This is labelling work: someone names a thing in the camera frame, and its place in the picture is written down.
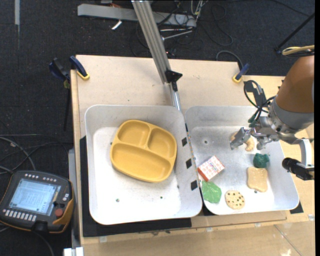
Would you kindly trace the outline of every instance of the yellow plate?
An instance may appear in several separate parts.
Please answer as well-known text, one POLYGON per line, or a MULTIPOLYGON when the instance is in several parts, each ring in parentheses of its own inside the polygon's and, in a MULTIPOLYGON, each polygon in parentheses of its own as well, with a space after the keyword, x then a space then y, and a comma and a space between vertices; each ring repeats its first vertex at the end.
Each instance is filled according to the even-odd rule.
POLYGON ((162 182, 171 174, 177 142, 167 130, 140 120, 124 122, 110 149, 113 167, 145 182, 162 182))

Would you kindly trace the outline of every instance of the robotic arm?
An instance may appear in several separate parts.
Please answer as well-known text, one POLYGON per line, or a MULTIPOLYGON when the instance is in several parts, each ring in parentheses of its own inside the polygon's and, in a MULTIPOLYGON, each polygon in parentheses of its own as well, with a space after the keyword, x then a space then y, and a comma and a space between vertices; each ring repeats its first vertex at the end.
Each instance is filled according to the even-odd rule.
POLYGON ((291 145, 299 145, 301 162, 285 158, 282 166, 302 180, 315 179, 312 165, 311 143, 308 138, 296 138, 295 134, 314 123, 315 56, 300 57, 287 73, 278 94, 260 106, 268 105, 268 116, 259 116, 246 129, 242 127, 230 142, 234 149, 250 136, 257 139, 257 149, 267 143, 282 140, 291 145))

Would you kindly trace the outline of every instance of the red button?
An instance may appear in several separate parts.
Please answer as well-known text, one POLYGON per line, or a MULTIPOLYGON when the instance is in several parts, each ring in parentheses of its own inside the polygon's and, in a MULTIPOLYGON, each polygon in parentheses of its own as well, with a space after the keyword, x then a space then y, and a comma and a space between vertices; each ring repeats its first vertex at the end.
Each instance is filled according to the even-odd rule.
POLYGON ((64 210, 62 210, 61 208, 58 208, 55 210, 54 214, 57 218, 60 218, 62 215, 64 215, 64 210))

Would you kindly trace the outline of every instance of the red and white box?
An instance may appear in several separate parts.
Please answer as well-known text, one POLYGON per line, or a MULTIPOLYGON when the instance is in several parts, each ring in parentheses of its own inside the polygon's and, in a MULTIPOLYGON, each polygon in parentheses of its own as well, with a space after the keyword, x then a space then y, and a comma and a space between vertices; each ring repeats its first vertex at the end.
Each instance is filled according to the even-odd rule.
POLYGON ((214 155, 209 160, 201 164, 197 170, 198 173, 208 182, 212 177, 220 173, 225 166, 220 162, 220 160, 214 155))

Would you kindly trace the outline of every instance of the black floor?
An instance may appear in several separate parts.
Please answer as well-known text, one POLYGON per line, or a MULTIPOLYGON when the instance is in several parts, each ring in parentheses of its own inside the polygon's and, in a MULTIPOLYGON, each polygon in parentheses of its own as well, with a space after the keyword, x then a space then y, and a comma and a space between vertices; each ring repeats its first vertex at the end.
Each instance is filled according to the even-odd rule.
MULTIPOLYGON (((130 1, 113 2, 132 8, 130 1)), ((73 147, 72 117, 68 116, 64 130, 68 90, 49 72, 53 58, 68 70, 68 59, 76 54, 150 57, 138 40, 137 35, 145 43, 136 22, 124 21, 112 30, 117 20, 78 16, 77 7, 83 3, 101 1, 0 1, 0 138, 13 142, 0 139, 0 167, 32 169, 18 152, 18 144, 32 153, 37 170, 68 177, 66 151, 73 147)), ((176 5, 153 1, 152 8, 169 13, 176 5)), ((182 1, 178 11, 189 12, 190 1, 182 1)), ((219 54, 218 61, 248 63, 249 75, 285 76, 296 58, 276 54, 274 48, 314 12, 315 0, 212 0, 203 7, 196 31, 166 40, 165 46, 169 58, 216 61, 220 51, 229 51, 241 62, 229 53, 219 54)), ((281 50, 314 44, 313 18, 281 50)), ((0 173, 2 197, 10 175, 2 169, 0 173)), ((46 243, 35 234, 2 228, 0 256, 50 255, 46 243)), ((55 255, 61 256, 63 248, 71 246, 70 229, 46 240, 55 255)))

